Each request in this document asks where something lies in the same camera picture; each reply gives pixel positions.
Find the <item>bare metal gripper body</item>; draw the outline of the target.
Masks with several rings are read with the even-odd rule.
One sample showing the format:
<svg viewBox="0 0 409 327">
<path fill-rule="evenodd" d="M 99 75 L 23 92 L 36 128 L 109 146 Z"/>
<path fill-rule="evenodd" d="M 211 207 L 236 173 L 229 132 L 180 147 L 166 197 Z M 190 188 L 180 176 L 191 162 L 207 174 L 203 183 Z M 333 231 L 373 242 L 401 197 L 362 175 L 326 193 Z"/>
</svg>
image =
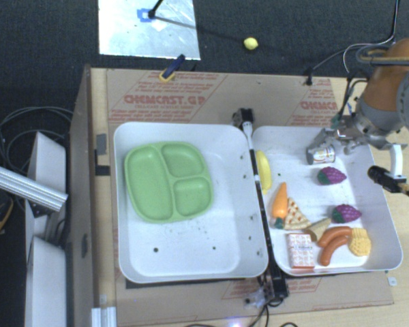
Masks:
<svg viewBox="0 0 409 327">
<path fill-rule="evenodd" d="M 343 145 L 345 138 L 362 138 L 364 145 L 376 149 L 390 149 L 393 145 L 387 140 L 388 132 L 375 126 L 362 114 L 335 117 L 331 125 L 331 137 Z"/>
</svg>

